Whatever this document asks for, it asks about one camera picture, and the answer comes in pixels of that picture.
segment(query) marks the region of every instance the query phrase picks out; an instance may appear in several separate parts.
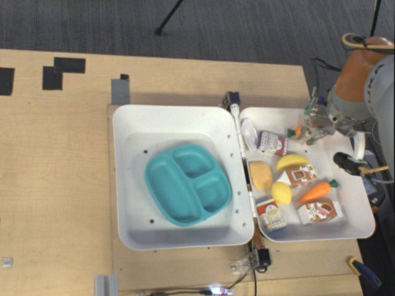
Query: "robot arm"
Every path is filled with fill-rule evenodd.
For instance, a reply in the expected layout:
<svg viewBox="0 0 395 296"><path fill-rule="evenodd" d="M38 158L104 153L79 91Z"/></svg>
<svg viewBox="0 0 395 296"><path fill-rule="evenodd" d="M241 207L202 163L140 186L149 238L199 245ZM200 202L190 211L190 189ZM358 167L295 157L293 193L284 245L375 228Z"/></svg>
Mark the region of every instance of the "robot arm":
<svg viewBox="0 0 395 296"><path fill-rule="evenodd" d="M365 83L365 100L377 119L381 149L394 178L394 55L381 59Z"/></svg>
<svg viewBox="0 0 395 296"><path fill-rule="evenodd" d="M304 120L297 139L313 144L339 131L355 141L362 137L364 142L356 128L374 116L383 154L394 177L394 55L388 54L393 54L394 44L376 36L361 42L345 63L327 102L318 104L317 98L312 98L309 118Z"/></svg>

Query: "orange robot part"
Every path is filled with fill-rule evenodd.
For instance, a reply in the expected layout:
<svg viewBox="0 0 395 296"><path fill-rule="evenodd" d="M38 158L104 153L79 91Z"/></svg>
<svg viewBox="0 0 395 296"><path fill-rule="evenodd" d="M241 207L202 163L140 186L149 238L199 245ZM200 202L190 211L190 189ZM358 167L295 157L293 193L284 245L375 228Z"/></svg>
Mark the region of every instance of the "orange robot part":
<svg viewBox="0 0 395 296"><path fill-rule="evenodd" d="M365 39L366 44L388 45L394 43L386 38L372 36ZM373 50L354 49L335 83L335 93L338 97L351 102L365 102L364 86L370 70L377 62L386 57Z"/></svg>

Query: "wooden table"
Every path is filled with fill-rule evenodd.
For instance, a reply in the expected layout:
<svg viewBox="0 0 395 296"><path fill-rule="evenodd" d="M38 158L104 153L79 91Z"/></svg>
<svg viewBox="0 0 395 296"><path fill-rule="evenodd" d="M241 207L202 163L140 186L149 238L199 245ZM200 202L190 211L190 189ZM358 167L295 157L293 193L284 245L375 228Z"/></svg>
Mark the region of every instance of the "wooden table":
<svg viewBox="0 0 395 296"><path fill-rule="evenodd" d="M43 66L54 57L85 58L86 72L64 73L62 91L42 90ZM218 105L227 91L239 91L242 108L303 107L301 67L11 50L0 50L0 67L15 69L12 95L0 96L0 257L14 258L0 268L1 295L93 295L95 275L110 273L118 273L121 295L237 279L228 262L246 253L243 246L129 250L119 268L111 79L130 76L133 104ZM356 240L265 243L273 265L257 276L258 295L362 295L346 264L361 259ZM251 277L245 281L237 295L253 294Z"/></svg>

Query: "metal rod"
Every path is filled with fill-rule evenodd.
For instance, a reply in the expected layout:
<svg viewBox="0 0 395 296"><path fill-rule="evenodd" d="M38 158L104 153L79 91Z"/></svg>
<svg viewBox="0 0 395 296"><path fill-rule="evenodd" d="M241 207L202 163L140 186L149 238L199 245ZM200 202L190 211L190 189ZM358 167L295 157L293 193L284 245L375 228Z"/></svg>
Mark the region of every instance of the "metal rod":
<svg viewBox="0 0 395 296"><path fill-rule="evenodd" d="M373 36L375 34L378 12L380 11L380 5L381 5L381 0L376 0L375 15L373 16L373 23L372 23L372 29L370 30L370 36Z"/></svg>
<svg viewBox="0 0 395 296"><path fill-rule="evenodd" d="M177 3L175 4L175 6L173 7L173 9L170 11L170 13L166 16L166 18L164 19L164 21L162 22L162 24L160 24L159 27L156 28L155 30L155 34L156 35L160 35L162 34L162 30L165 27L166 23L172 18L174 12L177 11L178 7L181 5L181 3L184 0L178 0Z"/></svg>

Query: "plastic carrot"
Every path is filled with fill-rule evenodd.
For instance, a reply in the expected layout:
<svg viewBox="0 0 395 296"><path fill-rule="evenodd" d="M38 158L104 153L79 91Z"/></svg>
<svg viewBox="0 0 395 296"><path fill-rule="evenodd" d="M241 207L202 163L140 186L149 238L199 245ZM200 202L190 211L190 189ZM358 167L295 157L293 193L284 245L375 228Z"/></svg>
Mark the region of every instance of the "plastic carrot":
<svg viewBox="0 0 395 296"><path fill-rule="evenodd" d="M291 138L293 136L300 136L302 133L302 125L299 125L295 130L289 129L287 130L287 137Z"/></svg>
<svg viewBox="0 0 395 296"><path fill-rule="evenodd" d="M336 180L332 180L329 183L326 181L319 182L316 186L313 186L306 194L304 194L299 200L299 204L306 204L307 202L318 199L319 197L326 196L330 191L331 187L338 187Z"/></svg>

